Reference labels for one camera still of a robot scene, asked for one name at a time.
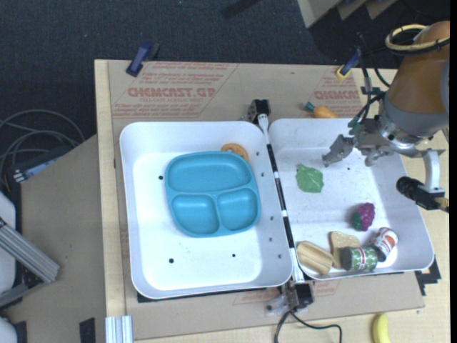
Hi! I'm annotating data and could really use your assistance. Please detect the orange carrot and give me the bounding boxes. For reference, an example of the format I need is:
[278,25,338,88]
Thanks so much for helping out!
[303,101,338,119]

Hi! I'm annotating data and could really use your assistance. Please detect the blue divided plate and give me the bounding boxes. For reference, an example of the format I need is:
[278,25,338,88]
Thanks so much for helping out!
[164,151,261,239]

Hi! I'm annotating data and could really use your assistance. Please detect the brown cardboard board red print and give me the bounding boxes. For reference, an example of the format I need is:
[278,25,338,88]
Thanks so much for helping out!
[106,60,426,341]

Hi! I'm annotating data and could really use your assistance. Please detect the black and white thin rod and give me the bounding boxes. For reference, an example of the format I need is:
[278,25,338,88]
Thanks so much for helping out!
[257,113,305,284]

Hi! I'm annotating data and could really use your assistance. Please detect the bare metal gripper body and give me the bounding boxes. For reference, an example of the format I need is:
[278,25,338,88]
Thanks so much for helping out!
[354,117,428,158]

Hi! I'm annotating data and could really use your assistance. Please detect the green lettuce leaf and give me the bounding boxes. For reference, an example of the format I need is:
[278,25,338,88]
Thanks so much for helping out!
[295,163,324,194]

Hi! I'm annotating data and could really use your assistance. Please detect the black cylinder on white bracket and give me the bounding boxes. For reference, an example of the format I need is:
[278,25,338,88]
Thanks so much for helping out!
[395,149,447,211]

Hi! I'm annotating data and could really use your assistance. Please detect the red and white can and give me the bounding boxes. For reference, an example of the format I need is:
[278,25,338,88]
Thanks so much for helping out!
[369,227,399,263]

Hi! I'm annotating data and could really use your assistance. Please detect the green can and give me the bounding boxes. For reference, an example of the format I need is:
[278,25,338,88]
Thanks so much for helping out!
[339,246,378,272]

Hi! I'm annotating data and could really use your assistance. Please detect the white plastic tray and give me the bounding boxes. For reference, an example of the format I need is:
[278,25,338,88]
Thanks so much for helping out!
[119,120,294,299]
[266,117,436,282]

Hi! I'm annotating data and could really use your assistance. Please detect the orange doughnut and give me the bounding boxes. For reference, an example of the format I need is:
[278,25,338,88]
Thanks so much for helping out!
[220,142,250,162]

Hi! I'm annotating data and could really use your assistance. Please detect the purple grapes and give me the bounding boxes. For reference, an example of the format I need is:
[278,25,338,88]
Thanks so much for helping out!
[349,202,376,232]

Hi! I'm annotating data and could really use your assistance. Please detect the tan hot dog bun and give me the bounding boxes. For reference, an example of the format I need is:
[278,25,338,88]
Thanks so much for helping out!
[296,240,334,276]

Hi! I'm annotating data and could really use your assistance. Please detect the yellow banana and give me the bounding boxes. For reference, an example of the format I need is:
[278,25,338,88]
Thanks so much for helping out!
[373,312,391,343]

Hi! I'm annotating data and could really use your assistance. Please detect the tan bread slice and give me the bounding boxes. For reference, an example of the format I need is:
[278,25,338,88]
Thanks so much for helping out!
[328,230,361,270]

